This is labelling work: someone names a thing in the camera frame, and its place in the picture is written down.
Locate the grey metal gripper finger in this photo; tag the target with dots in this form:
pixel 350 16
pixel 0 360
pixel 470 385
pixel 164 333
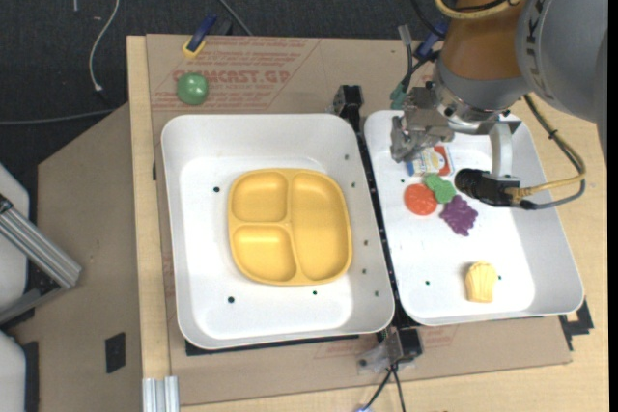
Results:
pixel 398 141
pixel 417 148

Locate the black cylinder on white bracket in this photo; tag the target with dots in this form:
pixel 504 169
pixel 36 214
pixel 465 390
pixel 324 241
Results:
pixel 485 188

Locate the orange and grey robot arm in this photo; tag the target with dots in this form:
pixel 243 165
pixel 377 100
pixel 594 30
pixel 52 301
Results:
pixel 487 34

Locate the small white carton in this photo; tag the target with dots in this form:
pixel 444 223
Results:
pixel 437 161

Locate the green toy broccoli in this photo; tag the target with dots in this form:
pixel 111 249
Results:
pixel 441 189

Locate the purple toy grapes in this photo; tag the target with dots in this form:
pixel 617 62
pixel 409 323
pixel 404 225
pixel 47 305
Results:
pixel 458 214

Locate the orange toy tomato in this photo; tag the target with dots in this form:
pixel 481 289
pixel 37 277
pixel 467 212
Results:
pixel 420 200

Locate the yellow divided plate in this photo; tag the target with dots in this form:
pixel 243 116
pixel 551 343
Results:
pixel 289 227

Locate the yellow toy biscuit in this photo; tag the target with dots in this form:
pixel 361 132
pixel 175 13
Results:
pixel 481 282

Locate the white plastic tray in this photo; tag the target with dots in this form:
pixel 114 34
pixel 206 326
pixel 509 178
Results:
pixel 203 231
pixel 434 265

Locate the brown cardboard board red print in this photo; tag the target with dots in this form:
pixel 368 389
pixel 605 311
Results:
pixel 270 72

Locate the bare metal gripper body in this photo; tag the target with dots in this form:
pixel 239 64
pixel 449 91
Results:
pixel 426 113

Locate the green ball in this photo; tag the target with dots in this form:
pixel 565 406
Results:
pixel 192 90

